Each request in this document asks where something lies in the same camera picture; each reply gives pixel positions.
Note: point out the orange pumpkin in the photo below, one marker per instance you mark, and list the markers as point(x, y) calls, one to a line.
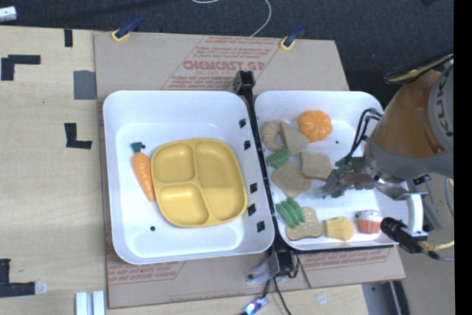
point(315, 125)

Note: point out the orange and white cupcake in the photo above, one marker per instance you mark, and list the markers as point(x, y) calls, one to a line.
point(369, 222)

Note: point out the yellow corn piece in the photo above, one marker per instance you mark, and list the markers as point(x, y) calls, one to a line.
point(339, 228)

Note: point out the thin black rod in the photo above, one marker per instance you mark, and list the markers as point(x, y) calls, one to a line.
point(261, 158)

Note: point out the tan croissant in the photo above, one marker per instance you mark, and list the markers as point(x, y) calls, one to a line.
point(270, 134)

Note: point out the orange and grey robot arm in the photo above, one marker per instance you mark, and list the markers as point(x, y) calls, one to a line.
point(409, 129)

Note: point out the brown cardboard board red print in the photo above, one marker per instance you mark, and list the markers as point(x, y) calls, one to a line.
point(155, 59)

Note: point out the white plastic tray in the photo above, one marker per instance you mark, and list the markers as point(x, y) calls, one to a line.
point(136, 243)
point(343, 110)

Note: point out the yellow divided plate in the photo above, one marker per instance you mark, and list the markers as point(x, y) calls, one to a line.
point(206, 173)

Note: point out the square bread slice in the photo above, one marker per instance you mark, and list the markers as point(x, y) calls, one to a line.
point(290, 180)
point(309, 228)
point(315, 165)

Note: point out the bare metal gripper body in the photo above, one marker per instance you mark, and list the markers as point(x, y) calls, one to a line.
point(359, 179)

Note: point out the orange carrot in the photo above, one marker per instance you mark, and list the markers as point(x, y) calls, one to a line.
point(144, 171)

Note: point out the triangular bread slice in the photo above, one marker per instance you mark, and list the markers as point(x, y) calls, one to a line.
point(294, 140)

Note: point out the green bean pods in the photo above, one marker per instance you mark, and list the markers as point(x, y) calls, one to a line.
point(278, 158)
point(291, 213)

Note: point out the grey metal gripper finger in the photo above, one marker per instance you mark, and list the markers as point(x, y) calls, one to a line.
point(330, 182)
point(340, 191)

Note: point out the black cylinder on white bracket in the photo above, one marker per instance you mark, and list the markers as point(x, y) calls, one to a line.
point(403, 230)

